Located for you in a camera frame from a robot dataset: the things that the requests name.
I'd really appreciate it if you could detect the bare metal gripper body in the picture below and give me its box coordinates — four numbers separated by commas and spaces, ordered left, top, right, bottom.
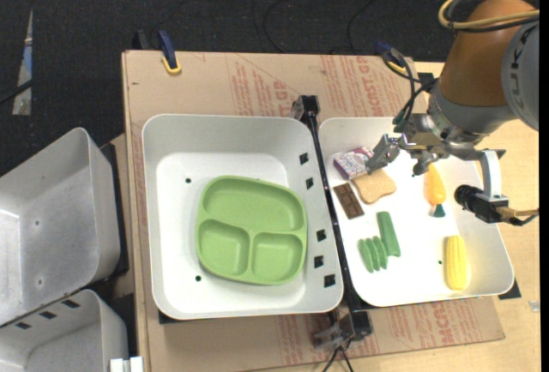
396, 112, 484, 160

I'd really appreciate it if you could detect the orange carrot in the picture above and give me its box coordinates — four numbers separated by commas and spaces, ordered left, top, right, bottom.
423, 163, 448, 219

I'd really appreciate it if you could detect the purple and white carton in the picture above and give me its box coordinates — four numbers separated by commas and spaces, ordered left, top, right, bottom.
333, 146, 376, 182

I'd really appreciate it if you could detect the tan toast slice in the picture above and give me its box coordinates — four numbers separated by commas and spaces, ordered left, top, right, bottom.
351, 168, 397, 206

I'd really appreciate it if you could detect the brown chocolate bar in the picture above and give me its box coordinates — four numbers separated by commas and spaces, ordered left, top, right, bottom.
332, 182, 366, 220

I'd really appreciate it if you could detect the green bean pod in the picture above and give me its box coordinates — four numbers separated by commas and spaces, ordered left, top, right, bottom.
376, 211, 402, 259

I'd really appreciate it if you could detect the green pea pod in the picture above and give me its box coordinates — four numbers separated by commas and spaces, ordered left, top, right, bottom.
358, 235, 389, 274

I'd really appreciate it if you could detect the yellow corn cob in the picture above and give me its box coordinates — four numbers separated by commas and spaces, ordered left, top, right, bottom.
443, 234, 471, 291

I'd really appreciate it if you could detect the white plastic tray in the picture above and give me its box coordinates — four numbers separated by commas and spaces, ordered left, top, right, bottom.
0, 126, 123, 327
141, 112, 346, 321
0, 288, 130, 372
317, 116, 516, 309

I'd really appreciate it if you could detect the green divided plate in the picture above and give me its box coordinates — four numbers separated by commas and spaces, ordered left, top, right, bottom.
194, 174, 310, 287

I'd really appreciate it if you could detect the brown cardboard board red print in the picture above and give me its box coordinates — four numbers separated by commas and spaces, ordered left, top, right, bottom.
121, 49, 506, 372

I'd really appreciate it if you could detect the black cylinder on white bracket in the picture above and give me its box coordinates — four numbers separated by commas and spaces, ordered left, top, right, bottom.
454, 148, 510, 225

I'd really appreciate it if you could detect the black block with thin wires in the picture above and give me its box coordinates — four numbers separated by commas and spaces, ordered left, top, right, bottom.
291, 94, 323, 123
311, 309, 374, 351

